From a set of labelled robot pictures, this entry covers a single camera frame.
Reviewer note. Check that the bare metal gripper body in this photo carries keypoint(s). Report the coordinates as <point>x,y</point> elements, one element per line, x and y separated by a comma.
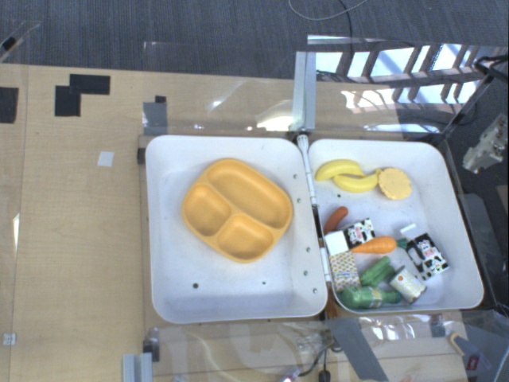
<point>491,145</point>

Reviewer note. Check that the white plastic tray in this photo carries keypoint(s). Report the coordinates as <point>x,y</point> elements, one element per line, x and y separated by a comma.
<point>441,213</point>
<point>238,293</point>

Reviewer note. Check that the yellow round biscuit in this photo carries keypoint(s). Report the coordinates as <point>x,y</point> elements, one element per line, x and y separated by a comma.
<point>394,183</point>

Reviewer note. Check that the cow print carton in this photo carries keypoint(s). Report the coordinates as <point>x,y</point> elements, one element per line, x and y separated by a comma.
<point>358,233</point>
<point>429,259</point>

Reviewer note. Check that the yellow banana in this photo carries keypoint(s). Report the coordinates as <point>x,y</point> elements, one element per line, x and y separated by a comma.
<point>356,183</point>
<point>338,168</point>

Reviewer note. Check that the orange carrot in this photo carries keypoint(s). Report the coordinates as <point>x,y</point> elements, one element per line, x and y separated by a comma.
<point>375,245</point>

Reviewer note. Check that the white and orange can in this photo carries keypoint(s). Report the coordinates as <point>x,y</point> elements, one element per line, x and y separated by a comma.
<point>407,285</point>

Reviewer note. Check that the orange-red sausage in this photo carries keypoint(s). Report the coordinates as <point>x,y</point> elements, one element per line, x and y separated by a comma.
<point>336,218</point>

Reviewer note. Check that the green bean pods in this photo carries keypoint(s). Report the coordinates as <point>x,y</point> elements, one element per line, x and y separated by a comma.
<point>375,272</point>

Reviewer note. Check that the thin black and white rod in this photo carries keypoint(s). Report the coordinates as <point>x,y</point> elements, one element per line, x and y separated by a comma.
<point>309,175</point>

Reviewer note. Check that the yellow patterned carton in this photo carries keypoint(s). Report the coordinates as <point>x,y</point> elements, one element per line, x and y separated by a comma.
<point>344,271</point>

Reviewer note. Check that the green bottle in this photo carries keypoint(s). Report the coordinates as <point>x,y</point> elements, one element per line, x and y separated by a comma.
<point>364,297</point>

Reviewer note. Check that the orange divided plate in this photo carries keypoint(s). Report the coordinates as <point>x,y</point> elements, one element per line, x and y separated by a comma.
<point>246,189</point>

